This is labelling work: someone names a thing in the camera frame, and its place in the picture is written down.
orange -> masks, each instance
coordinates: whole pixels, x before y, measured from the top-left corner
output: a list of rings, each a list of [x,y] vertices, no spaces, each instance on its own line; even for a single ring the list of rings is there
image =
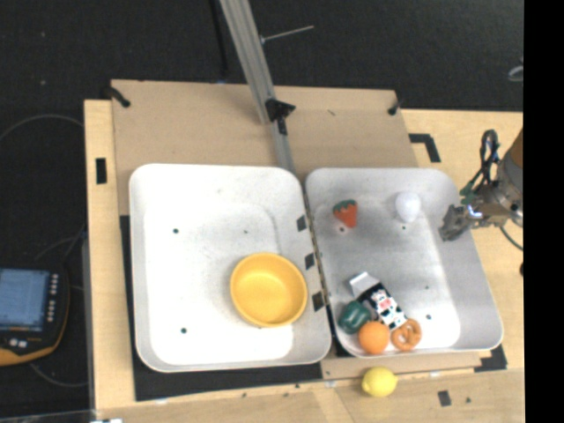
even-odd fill
[[[359,330],[359,343],[369,354],[380,354],[390,342],[390,328],[378,321],[371,321],[362,325]]]

pretzel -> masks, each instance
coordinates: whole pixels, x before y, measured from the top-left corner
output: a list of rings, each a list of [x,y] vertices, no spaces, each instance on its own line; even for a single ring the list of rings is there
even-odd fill
[[[391,343],[400,351],[410,351],[421,340],[421,326],[415,320],[408,320],[391,333]]]

white egg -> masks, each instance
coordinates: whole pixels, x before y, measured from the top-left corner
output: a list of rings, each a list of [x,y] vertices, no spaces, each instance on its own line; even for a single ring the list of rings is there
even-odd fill
[[[413,222],[421,210],[421,199],[412,191],[399,193],[396,197],[396,210],[404,222]]]

bowl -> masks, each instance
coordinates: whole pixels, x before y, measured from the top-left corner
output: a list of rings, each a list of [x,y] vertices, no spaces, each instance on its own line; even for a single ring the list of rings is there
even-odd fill
[[[243,258],[231,275],[230,292],[241,317],[263,328],[293,323],[308,302],[308,286],[301,271],[270,252]]]

device screen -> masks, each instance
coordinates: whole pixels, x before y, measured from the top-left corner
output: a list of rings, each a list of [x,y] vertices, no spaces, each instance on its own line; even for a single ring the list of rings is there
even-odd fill
[[[48,280],[48,271],[0,269],[0,330],[42,330]]]

